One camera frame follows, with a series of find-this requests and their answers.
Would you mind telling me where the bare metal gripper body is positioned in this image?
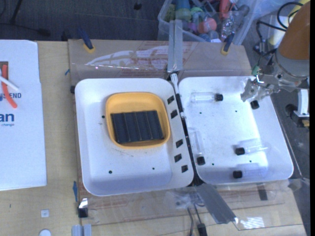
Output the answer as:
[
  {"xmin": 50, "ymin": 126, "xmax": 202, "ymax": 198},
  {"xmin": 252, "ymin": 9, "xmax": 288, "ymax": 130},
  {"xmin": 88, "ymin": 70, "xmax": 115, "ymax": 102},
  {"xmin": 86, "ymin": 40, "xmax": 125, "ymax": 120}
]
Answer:
[{"xmin": 255, "ymin": 71, "xmax": 305, "ymax": 93}]

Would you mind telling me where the black cylinder on white bracket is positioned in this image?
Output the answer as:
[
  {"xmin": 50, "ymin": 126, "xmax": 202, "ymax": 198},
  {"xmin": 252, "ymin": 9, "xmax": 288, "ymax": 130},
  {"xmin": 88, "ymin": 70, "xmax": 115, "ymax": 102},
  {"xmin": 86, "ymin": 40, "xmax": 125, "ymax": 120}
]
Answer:
[{"xmin": 284, "ymin": 87, "xmax": 310, "ymax": 128}]

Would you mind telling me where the brown cardboard board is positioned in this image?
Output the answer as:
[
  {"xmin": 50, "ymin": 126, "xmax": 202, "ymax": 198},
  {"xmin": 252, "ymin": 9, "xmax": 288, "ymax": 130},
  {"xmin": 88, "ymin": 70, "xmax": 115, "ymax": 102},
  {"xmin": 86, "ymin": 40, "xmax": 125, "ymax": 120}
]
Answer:
[{"xmin": 67, "ymin": 38, "xmax": 304, "ymax": 231}]

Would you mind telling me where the black block with wires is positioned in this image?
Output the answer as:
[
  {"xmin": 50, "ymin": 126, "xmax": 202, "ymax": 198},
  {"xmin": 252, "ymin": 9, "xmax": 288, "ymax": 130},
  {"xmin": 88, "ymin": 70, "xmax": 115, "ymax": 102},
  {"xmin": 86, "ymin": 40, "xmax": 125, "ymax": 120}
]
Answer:
[{"xmin": 196, "ymin": 223, "xmax": 208, "ymax": 236}]

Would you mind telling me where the clear bottle with black cap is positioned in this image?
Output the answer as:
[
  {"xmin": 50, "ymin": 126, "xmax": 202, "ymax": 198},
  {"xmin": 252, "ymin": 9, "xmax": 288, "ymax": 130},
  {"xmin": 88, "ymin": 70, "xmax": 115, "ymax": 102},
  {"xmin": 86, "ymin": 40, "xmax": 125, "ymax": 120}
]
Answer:
[
  {"xmin": 247, "ymin": 92, "xmax": 261, "ymax": 110},
  {"xmin": 190, "ymin": 91, "xmax": 224, "ymax": 104},
  {"xmin": 192, "ymin": 130, "xmax": 207, "ymax": 167},
  {"xmin": 234, "ymin": 139, "xmax": 269, "ymax": 156},
  {"xmin": 232, "ymin": 163, "xmax": 268, "ymax": 179}
]

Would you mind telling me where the white printed paper sheet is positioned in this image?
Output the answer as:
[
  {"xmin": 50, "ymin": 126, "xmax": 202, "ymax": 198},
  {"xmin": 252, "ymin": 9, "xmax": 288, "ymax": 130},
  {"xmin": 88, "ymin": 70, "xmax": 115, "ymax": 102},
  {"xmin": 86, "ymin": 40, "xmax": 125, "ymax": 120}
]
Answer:
[{"xmin": 0, "ymin": 39, "xmax": 48, "ymax": 192}]

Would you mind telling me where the clear storage bin with toys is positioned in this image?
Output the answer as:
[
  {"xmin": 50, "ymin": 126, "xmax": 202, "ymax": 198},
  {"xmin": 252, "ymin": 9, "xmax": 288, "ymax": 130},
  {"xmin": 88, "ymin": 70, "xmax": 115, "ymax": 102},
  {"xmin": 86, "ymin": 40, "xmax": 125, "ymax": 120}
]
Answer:
[{"xmin": 157, "ymin": 0, "xmax": 262, "ymax": 46}]

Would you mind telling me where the black ribbed rack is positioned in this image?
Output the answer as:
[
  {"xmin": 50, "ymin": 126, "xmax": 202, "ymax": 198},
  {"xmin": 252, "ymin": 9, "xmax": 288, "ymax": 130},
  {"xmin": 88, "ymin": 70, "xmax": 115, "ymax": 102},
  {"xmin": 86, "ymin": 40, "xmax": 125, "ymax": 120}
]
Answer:
[{"xmin": 110, "ymin": 110, "xmax": 165, "ymax": 145}]

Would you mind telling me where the yellow bowl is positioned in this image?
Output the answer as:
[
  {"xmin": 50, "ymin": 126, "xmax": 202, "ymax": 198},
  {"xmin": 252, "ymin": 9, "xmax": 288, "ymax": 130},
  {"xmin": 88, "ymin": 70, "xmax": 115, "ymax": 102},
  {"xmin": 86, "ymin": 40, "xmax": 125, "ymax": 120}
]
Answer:
[{"xmin": 105, "ymin": 91, "xmax": 171, "ymax": 150}]

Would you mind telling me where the white plastic tray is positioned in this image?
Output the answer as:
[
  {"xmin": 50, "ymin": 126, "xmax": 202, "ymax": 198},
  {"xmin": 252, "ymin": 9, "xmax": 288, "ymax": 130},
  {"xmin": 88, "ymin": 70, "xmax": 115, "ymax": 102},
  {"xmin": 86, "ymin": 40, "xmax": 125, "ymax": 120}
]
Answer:
[
  {"xmin": 177, "ymin": 76, "xmax": 294, "ymax": 185},
  {"xmin": 74, "ymin": 77, "xmax": 195, "ymax": 197}
]

